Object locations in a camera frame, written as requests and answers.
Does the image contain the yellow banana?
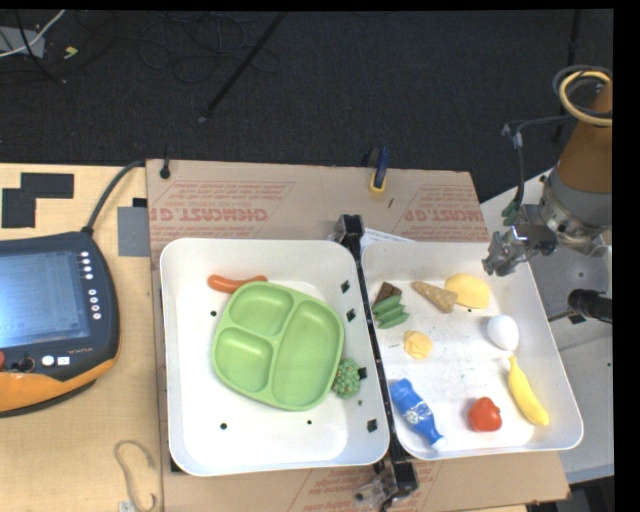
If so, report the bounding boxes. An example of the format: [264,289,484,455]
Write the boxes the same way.
[506,354,551,428]

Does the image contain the yellow rounded toy food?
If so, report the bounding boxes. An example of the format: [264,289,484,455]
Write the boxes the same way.
[444,272,492,310]

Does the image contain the brown chocolate piece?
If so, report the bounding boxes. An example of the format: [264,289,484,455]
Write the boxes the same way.
[372,281,403,307]

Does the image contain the blue bottle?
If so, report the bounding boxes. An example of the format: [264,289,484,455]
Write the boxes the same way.
[388,377,448,452]

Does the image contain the white plastic tray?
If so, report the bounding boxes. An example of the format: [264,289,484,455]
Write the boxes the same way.
[360,239,585,461]
[159,237,391,477]

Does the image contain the white egg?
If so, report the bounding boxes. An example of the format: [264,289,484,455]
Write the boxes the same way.
[486,314,520,352]

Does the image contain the black block with wires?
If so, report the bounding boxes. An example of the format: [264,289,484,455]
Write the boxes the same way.
[352,458,420,512]
[330,213,365,246]

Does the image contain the black cylinder on white bracket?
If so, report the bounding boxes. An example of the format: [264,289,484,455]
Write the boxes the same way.
[566,287,613,326]

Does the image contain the tan waffle cone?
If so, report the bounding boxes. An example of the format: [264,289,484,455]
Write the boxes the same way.
[411,280,459,315]

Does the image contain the white paper sheet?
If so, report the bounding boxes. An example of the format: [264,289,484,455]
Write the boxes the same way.
[361,227,416,247]

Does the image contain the thin black rod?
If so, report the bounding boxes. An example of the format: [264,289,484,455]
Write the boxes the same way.
[347,233,409,481]

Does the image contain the green pea pods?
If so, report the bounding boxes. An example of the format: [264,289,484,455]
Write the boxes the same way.
[370,294,412,330]

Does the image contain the small yellow toy food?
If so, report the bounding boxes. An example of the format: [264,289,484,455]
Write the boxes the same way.
[403,329,434,362]

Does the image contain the red bell pepper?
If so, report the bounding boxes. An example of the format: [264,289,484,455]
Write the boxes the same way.
[467,396,504,434]

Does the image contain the orange sausage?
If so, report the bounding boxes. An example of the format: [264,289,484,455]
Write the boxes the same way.
[207,273,269,295]

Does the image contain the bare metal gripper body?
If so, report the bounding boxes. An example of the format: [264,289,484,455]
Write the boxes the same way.
[513,198,604,259]

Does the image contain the brown cardboard board red print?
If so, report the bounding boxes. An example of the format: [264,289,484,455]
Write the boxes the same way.
[144,158,571,512]

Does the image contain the green divided plate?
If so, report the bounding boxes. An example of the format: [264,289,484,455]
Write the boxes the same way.
[209,280,346,413]

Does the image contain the green grapes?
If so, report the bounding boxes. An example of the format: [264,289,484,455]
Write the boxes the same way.
[330,356,363,400]

